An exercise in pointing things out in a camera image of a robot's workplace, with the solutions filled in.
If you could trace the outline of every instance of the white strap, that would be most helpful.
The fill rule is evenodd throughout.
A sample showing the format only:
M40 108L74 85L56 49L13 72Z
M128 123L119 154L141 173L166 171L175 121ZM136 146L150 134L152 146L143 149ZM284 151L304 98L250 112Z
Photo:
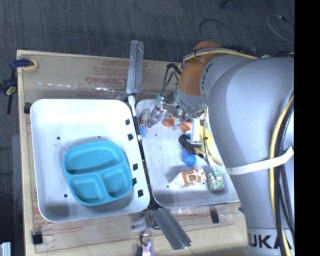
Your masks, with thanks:
M260 162L249 163L239 167L226 168L229 175L242 175L260 170L270 169L285 164L294 155L294 148L291 146L287 151L278 157L263 160Z

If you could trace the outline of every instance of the blue bowl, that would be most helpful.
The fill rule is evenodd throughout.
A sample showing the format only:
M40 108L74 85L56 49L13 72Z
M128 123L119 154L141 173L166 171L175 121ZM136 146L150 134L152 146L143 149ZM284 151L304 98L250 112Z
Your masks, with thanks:
M111 141L94 141L72 147L64 154L62 165L72 195L86 206L120 199L133 185L127 158Z

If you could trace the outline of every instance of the dark floor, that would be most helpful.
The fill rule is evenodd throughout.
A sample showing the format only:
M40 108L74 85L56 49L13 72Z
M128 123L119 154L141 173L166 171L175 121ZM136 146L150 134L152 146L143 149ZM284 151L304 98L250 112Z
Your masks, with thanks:
M179 62L203 40L267 55L294 51L294 0L230 0L224 8L220 1L1 0L0 79L10 78L18 49L127 58L130 41L139 40L144 59L167 62ZM16 94L10 115L7 105L0 94L0 243L13 234Z

